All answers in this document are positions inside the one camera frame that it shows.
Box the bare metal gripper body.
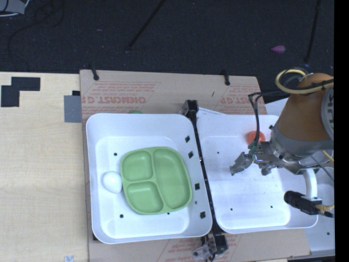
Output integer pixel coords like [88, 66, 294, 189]
[252, 141, 331, 175]

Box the orange round fruit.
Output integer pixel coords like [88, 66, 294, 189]
[246, 130, 266, 145]

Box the white plastic tray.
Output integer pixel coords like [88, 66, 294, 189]
[196, 114, 320, 235]
[85, 112, 214, 245]

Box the thin black rod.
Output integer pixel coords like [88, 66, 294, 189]
[188, 110, 225, 246]

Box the white paper sheet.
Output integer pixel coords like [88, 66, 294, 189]
[197, 106, 227, 117]

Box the green divided plate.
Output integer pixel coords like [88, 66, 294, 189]
[119, 146, 194, 216]

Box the brown cardboard board red print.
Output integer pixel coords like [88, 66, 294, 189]
[79, 69, 312, 262]

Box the white egg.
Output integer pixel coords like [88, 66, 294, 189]
[102, 170, 123, 194]

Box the black cylinder on white bracket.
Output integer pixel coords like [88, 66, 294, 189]
[283, 168, 324, 216]

